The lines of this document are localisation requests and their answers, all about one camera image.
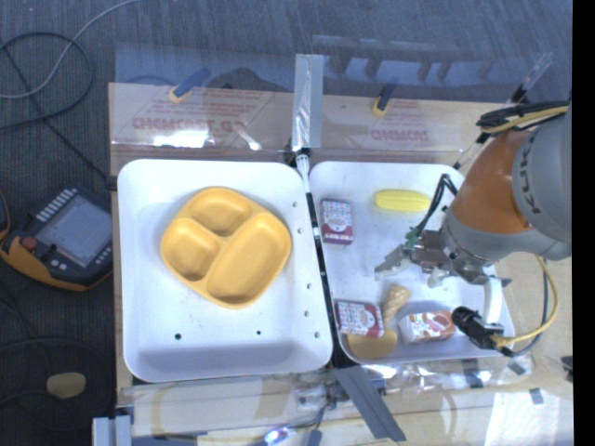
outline yellow plate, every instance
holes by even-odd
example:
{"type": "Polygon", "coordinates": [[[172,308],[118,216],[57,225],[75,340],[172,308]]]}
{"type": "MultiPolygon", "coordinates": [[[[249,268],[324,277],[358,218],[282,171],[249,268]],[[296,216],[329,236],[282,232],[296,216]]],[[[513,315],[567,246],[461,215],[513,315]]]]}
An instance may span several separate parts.
{"type": "Polygon", "coordinates": [[[194,291],[225,308],[245,308],[271,286],[291,253],[285,224],[243,194],[199,191],[161,239],[165,265],[194,291]]]}

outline white tray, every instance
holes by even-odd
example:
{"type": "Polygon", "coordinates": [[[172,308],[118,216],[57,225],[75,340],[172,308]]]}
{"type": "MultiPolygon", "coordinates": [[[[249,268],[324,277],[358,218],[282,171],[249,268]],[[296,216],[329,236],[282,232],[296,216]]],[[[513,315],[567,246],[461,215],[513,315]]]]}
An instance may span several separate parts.
{"type": "Polygon", "coordinates": [[[284,164],[137,160],[118,177],[124,358],[147,382],[309,372],[332,352],[302,181],[284,164]],[[220,307],[178,280],[161,237],[198,190],[238,190],[289,228],[292,252],[258,301],[220,307]]]}
{"type": "MultiPolygon", "coordinates": [[[[334,299],[373,302],[382,305],[390,285],[398,283],[412,291],[407,304],[397,313],[390,327],[397,330],[397,323],[408,313],[452,310],[466,306],[483,311],[483,287],[470,285],[458,277],[446,278],[442,286],[429,288],[429,275],[417,265],[406,271],[375,281],[374,267],[384,261],[384,256],[405,240],[405,234],[424,217],[421,214],[400,214],[381,210],[375,206],[374,194],[379,190],[417,190],[432,197],[440,175],[447,173],[460,186],[463,176],[455,169],[439,164],[384,164],[323,162],[311,170],[310,184],[316,209],[322,199],[331,198],[350,202],[353,226],[353,243],[339,245],[323,243],[324,261],[332,297],[334,299]]],[[[453,201],[445,190],[441,207],[453,201]]],[[[437,230],[443,212],[437,210],[427,229],[437,230]]],[[[488,274],[495,274],[487,269],[488,274]]],[[[500,323],[504,335],[514,335],[512,320],[506,303],[503,304],[500,323]]],[[[443,342],[407,346],[401,340],[392,355],[382,360],[363,359],[349,349],[345,336],[341,346],[354,360],[363,364],[400,364],[418,361],[480,358],[499,356],[493,350],[475,347],[462,333],[443,342]]]]}

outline small food box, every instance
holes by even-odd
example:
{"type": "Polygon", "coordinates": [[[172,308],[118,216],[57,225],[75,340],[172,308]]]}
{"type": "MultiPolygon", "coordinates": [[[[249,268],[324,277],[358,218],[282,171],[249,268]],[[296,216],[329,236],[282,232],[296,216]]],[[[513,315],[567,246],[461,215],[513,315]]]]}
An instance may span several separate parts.
{"type": "Polygon", "coordinates": [[[321,224],[325,243],[351,244],[353,242],[353,225],[351,223],[351,206],[340,200],[322,200],[321,224]]]}
{"type": "Polygon", "coordinates": [[[384,335],[384,324],[380,307],[369,303],[337,301],[338,330],[342,334],[381,337],[384,335]]]}
{"type": "Polygon", "coordinates": [[[406,345],[439,342],[452,337],[456,332],[450,311],[407,314],[399,321],[399,331],[406,345]]]}

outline white cable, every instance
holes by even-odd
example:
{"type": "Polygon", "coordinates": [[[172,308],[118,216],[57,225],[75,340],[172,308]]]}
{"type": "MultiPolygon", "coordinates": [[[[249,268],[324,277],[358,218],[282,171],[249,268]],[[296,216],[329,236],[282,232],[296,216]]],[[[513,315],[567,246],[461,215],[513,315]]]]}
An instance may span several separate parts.
{"type": "Polygon", "coordinates": [[[308,155],[305,153],[298,155],[296,157],[296,166],[299,174],[301,175],[301,179],[304,182],[304,189],[306,189],[306,193],[311,193],[310,179],[308,177],[308,173],[310,172],[310,159],[308,155]]]}
{"type": "Polygon", "coordinates": [[[35,89],[32,89],[31,91],[26,92],[26,93],[21,93],[21,94],[0,94],[0,98],[1,99],[23,99],[23,98],[28,98],[29,96],[32,96],[33,94],[36,94],[39,91],[41,91],[44,87],[47,86],[47,84],[54,77],[54,75],[56,74],[56,71],[58,70],[58,67],[60,66],[60,64],[64,60],[64,57],[66,56],[66,54],[68,53],[68,51],[73,46],[74,42],[76,42],[76,40],[78,38],[80,38],[80,36],[93,23],[95,23],[97,20],[100,20],[101,18],[105,17],[107,14],[113,12],[114,10],[117,10],[118,8],[125,7],[126,5],[130,5],[130,4],[135,4],[137,2],[145,2],[145,1],[147,1],[147,0],[127,0],[125,2],[122,2],[120,4],[114,5],[113,7],[110,7],[107,10],[104,10],[101,13],[99,13],[95,18],[93,18],[92,20],[88,21],[85,24],[85,26],[83,28],[81,28],[79,30],[79,32],[74,36],[74,38],[68,43],[68,45],[66,45],[66,47],[64,48],[64,51],[62,51],[62,54],[59,56],[58,60],[56,61],[56,64],[54,65],[54,68],[52,69],[51,73],[49,74],[49,76],[46,78],[46,80],[41,85],[39,85],[35,89]]]}

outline wire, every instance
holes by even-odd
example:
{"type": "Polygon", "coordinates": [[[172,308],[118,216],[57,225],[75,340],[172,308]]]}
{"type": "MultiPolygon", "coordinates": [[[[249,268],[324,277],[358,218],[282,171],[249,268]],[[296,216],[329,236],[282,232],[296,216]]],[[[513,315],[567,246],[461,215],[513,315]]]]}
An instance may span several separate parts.
{"type": "Polygon", "coordinates": [[[565,114],[568,111],[569,101],[537,102],[532,104],[518,104],[516,106],[498,109],[484,114],[477,122],[485,134],[494,135],[506,130],[524,130],[528,126],[520,128],[519,125],[528,122],[537,123],[540,119],[549,119],[565,114]]]}
{"type": "MultiPolygon", "coordinates": [[[[29,83],[27,82],[27,79],[25,78],[24,74],[22,73],[22,70],[20,69],[20,67],[17,65],[17,62],[12,58],[12,55],[8,52],[8,46],[10,46],[11,44],[15,43],[16,41],[18,41],[19,39],[23,39],[23,38],[30,38],[33,36],[52,36],[52,37],[56,37],[56,38],[62,38],[64,40],[67,40],[69,42],[72,42],[73,40],[71,40],[70,38],[68,38],[67,36],[63,36],[61,34],[58,33],[52,33],[52,32],[31,32],[31,33],[23,33],[19,36],[16,36],[15,38],[12,38],[11,40],[7,41],[6,43],[2,44],[0,46],[0,50],[4,51],[5,54],[8,57],[8,60],[10,61],[11,66],[14,68],[14,70],[17,72],[17,74],[19,75],[19,78],[21,80],[21,82],[23,83],[23,85],[25,86],[25,88],[27,90],[29,90],[29,83]]],[[[74,144],[68,140],[65,136],[63,136],[61,134],[61,132],[48,121],[49,117],[52,117],[54,115],[58,115],[60,113],[66,112],[67,110],[69,110],[70,108],[72,108],[73,106],[75,106],[76,104],[78,104],[81,100],[83,100],[83,98],[85,98],[85,96],[88,94],[89,90],[91,89],[91,85],[93,84],[93,80],[94,80],[94,69],[93,69],[93,63],[91,62],[91,58],[88,56],[88,54],[84,51],[84,49],[79,46],[78,44],[75,44],[76,49],[78,49],[78,51],[80,51],[80,53],[83,55],[84,59],[85,59],[85,63],[86,63],[86,68],[87,68],[87,72],[88,72],[88,78],[86,81],[86,85],[84,90],[81,92],[81,94],[79,94],[74,100],[73,102],[66,104],[64,107],[57,109],[56,111],[53,112],[43,112],[41,106],[39,105],[39,103],[37,102],[37,100],[35,100],[35,96],[30,96],[29,100],[31,101],[31,103],[33,104],[33,107],[35,108],[35,111],[37,112],[37,116],[36,117],[32,117],[29,119],[23,119],[20,121],[16,121],[13,123],[8,123],[6,125],[0,125],[0,130],[3,129],[8,129],[10,127],[14,127],[17,125],[24,125],[24,124],[30,124],[33,122],[37,122],[37,121],[42,121],[44,123],[45,126],[47,126],[65,145],[66,147],[68,147],[71,151],[73,151],[74,153],[76,153],[76,155],[78,155],[81,160],[83,160],[83,162],[85,162],[85,164],[91,168],[92,170],[95,170],[98,174],[100,174],[102,177],[107,178],[107,173],[106,171],[104,171],[103,169],[101,169],[100,167],[96,166],[88,157],[86,157],[79,149],[76,148],[76,146],[74,146],[74,144]]]]}
{"type": "Polygon", "coordinates": [[[323,422],[323,418],[324,418],[324,412],[326,411],[326,408],[328,407],[328,404],[326,404],[325,406],[323,406],[318,413],[316,414],[316,416],[314,416],[309,422],[307,423],[300,423],[299,425],[290,425],[289,427],[292,427],[294,429],[298,429],[298,428],[309,428],[314,426],[314,429],[318,429],[320,427],[320,424],[323,422]]]}
{"type": "Polygon", "coordinates": [[[486,134],[497,134],[497,133],[509,130],[512,127],[517,127],[519,124],[535,121],[536,119],[550,118],[551,116],[558,115],[558,114],[565,114],[567,111],[568,111],[568,107],[540,111],[540,112],[536,112],[534,114],[529,114],[529,115],[525,115],[523,117],[519,117],[518,119],[506,122],[502,125],[499,125],[498,127],[491,127],[491,128],[482,127],[482,131],[486,134]]]}
{"type": "MultiPolygon", "coordinates": [[[[548,276],[546,276],[545,272],[543,274],[543,309],[541,312],[541,325],[543,325],[546,320],[548,319],[548,276]]],[[[506,355],[507,357],[518,357],[529,350],[531,350],[536,343],[539,341],[543,333],[537,334],[533,340],[525,347],[521,348],[520,350],[513,351],[510,348],[502,348],[500,351],[506,355]]]]}
{"type": "Polygon", "coordinates": [[[157,83],[162,83],[165,85],[176,85],[173,81],[170,81],[162,76],[158,76],[157,74],[142,74],[141,76],[135,76],[133,78],[128,79],[126,82],[128,84],[132,83],[141,83],[142,81],[153,80],[157,83]]]}
{"type": "Polygon", "coordinates": [[[539,119],[538,121],[536,121],[534,123],[531,123],[531,124],[524,125],[523,127],[518,127],[518,126],[511,127],[510,130],[513,130],[513,131],[523,131],[523,130],[531,129],[531,128],[536,127],[538,125],[543,125],[544,123],[547,123],[549,121],[553,121],[554,119],[559,119],[562,116],[564,116],[564,114],[565,114],[565,112],[561,112],[560,114],[552,115],[551,117],[547,117],[546,119],[539,119]]]}
{"type": "Polygon", "coordinates": [[[428,212],[426,213],[424,218],[415,227],[415,230],[418,233],[420,233],[421,231],[423,231],[424,228],[426,228],[428,221],[430,220],[431,216],[434,214],[434,212],[438,208],[438,205],[440,204],[440,200],[442,199],[442,197],[444,195],[444,188],[449,189],[453,195],[456,195],[456,193],[457,193],[456,186],[448,174],[442,174],[440,176],[440,179],[438,180],[438,185],[436,186],[436,191],[434,192],[434,195],[430,202],[430,208],[428,208],[428,212]]]}
{"type": "MultiPolygon", "coordinates": [[[[536,84],[537,80],[543,75],[550,65],[551,53],[545,53],[535,64],[533,69],[524,77],[521,84],[510,95],[508,100],[504,103],[504,106],[507,107],[511,103],[520,104],[522,101],[527,102],[527,93],[536,84]]],[[[453,168],[459,170],[464,164],[475,159],[483,144],[488,141],[489,137],[490,136],[488,134],[481,133],[475,139],[475,141],[460,155],[460,157],[453,164],[453,168]]]]}
{"type": "Polygon", "coordinates": [[[69,110],[70,108],[72,108],[73,106],[78,104],[86,96],[86,94],[89,92],[89,90],[91,88],[91,85],[93,84],[95,70],[93,68],[93,63],[91,61],[91,58],[88,56],[88,54],[84,51],[84,49],[78,43],[75,43],[74,40],[72,38],[69,38],[68,36],[64,36],[62,34],[53,33],[53,32],[29,32],[29,33],[19,34],[4,43],[2,43],[2,40],[0,39],[0,51],[4,51],[4,53],[7,55],[11,66],[15,69],[15,71],[19,75],[19,78],[25,85],[25,88],[27,89],[27,91],[29,91],[28,84],[24,78],[24,75],[22,74],[22,71],[20,70],[19,66],[17,65],[16,61],[12,58],[12,55],[8,52],[8,48],[10,46],[12,46],[13,44],[15,44],[16,42],[18,42],[19,40],[26,39],[26,38],[32,38],[35,36],[50,36],[53,38],[61,38],[63,40],[68,41],[70,44],[72,44],[81,53],[81,55],[83,56],[83,58],[85,60],[86,71],[88,74],[85,86],[84,86],[83,90],[79,93],[79,95],[73,99],[73,102],[68,103],[68,104],[64,105],[63,107],[61,107],[55,111],[52,111],[52,112],[45,112],[43,114],[40,114],[38,111],[37,112],[38,115],[35,117],[29,118],[29,119],[21,119],[19,121],[0,125],[0,130],[9,129],[10,127],[14,127],[16,125],[26,125],[26,124],[34,123],[34,122],[41,121],[41,120],[49,118],[49,117],[53,117],[55,115],[59,115],[63,112],[66,112],[67,110],[69,110]]]}
{"type": "Polygon", "coordinates": [[[138,2],[146,2],[146,1],[149,1],[149,0],[127,0],[125,2],[122,2],[120,4],[114,5],[113,7],[110,7],[108,9],[102,11],[96,17],[94,17],[93,19],[91,19],[90,21],[88,21],[83,26],[83,28],[81,28],[78,31],[78,33],[72,38],[72,40],[68,43],[68,45],[66,45],[66,47],[64,48],[64,50],[60,54],[58,60],[56,61],[56,64],[54,65],[53,69],[51,70],[51,72],[49,73],[48,77],[46,78],[46,80],[41,85],[39,85],[35,89],[28,90],[27,92],[21,93],[21,94],[0,94],[0,98],[2,98],[2,99],[23,99],[23,98],[28,98],[29,96],[32,96],[34,94],[37,94],[44,87],[46,87],[48,85],[48,83],[52,80],[52,78],[56,74],[56,71],[58,70],[58,67],[60,66],[60,64],[64,60],[64,57],[66,56],[66,54],[68,53],[68,51],[71,49],[71,47],[76,42],[76,40],[78,40],[81,37],[81,35],[91,25],[93,25],[95,22],[97,22],[98,20],[102,19],[106,15],[112,13],[114,10],[117,10],[118,8],[122,8],[122,7],[125,7],[125,6],[130,5],[130,4],[135,4],[135,3],[138,3],[138,2]]]}
{"type": "Polygon", "coordinates": [[[554,320],[556,319],[556,316],[558,315],[558,310],[560,308],[558,288],[551,277],[551,273],[549,272],[549,269],[546,266],[545,261],[543,261],[539,256],[536,256],[536,259],[539,262],[539,265],[541,266],[544,275],[549,281],[549,287],[551,289],[553,297],[553,307],[551,313],[549,314],[549,317],[546,319],[545,322],[542,322],[542,324],[539,327],[537,327],[531,332],[528,332],[527,334],[515,335],[513,337],[505,337],[503,335],[492,335],[491,338],[496,345],[496,349],[501,349],[507,345],[514,344],[515,342],[521,342],[523,340],[527,340],[541,334],[546,329],[548,329],[551,326],[551,324],[553,324],[554,320]]]}
{"type": "MultiPolygon", "coordinates": [[[[104,399],[97,406],[97,413],[105,414],[107,412],[108,408],[110,408],[112,406],[112,396],[113,396],[113,392],[115,391],[115,387],[112,384],[113,383],[112,374],[111,374],[112,370],[111,370],[108,362],[94,348],[88,346],[87,344],[85,344],[84,342],[81,342],[79,340],[74,340],[74,339],[65,338],[65,337],[40,337],[40,336],[38,336],[36,331],[34,330],[34,328],[31,326],[31,324],[29,322],[27,322],[25,320],[25,318],[22,316],[22,314],[20,313],[19,308],[17,307],[16,303],[12,299],[10,293],[7,290],[7,286],[4,284],[4,282],[2,282],[2,280],[0,280],[0,288],[5,293],[6,298],[7,298],[7,301],[0,300],[0,307],[5,308],[10,313],[12,313],[14,316],[17,317],[17,319],[19,320],[19,325],[21,327],[21,330],[26,335],[26,338],[24,340],[0,345],[0,355],[5,354],[5,353],[9,352],[10,350],[15,350],[15,349],[19,349],[19,348],[40,347],[41,353],[44,358],[44,361],[43,361],[43,364],[45,366],[44,373],[45,373],[45,375],[49,375],[50,366],[49,366],[49,360],[47,357],[48,351],[45,350],[45,347],[47,345],[60,345],[60,346],[78,348],[78,349],[82,349],[82,350],[86,351],[88,354],[91,355],[91,357],[93,357],[96,360],[96,364],[99,365],[100,369],[103,371],[103,374],[108,379],[109,387],[107,387],[107,388],[105,388],[105,390],[103,390],[103,391],[105,391],[105,393],[102,395],[104,397],[104,399]]],[[[31,361],[30,358],[27,357],[27,366],[24,369],[21,368],[21,370],[26,372],[29,369],[30,364],[31,365],[39,365],[40,363],[41,363],[40,361],[31,361]]],[[[25,389],[24,383],[25,382],[23,379],[23,381],[20,382],[19,385],[16,385],[16,386],[14,384],[11,385],[10,390],[12,390],[12,391],[8,391],[7,396],[0,398],[0,408],[8,406],[8,404],[14,402],[20,408],[20,410],[27,415],[28,419],[32,423],[36,424],[37,426],[39,426],[43,429],[46,429],[46,430],[52,431],[52,432],[61,432],[61,433],[76,432],[76,431],[81,430],[84,427],[89,426],[90,422],[92,421],[92,417],[93,417],[91,412],[81,412],[80,408],[73,408],[73,406],[71,406],[68,401],[61,399],[61,398],[49,393],[46,390],[25,389]],[[70,426],[56,426],[56,425],[50,425],[46,422],[42,422],[35,418],[32,411],[30,411],[28,408],[26,408],[23,404],[20,403],[20,400],[27,398],[27,397],[32,397],[32,396],[51,398],[52,400],[57,401],[59,404],[61,404],[72,415],[78,415],[78,417],[80,419],[82,419],[82,414],[88,413],[88,418],[84,421],[79,421],[79,422],[72,424],[70,426]]]]}

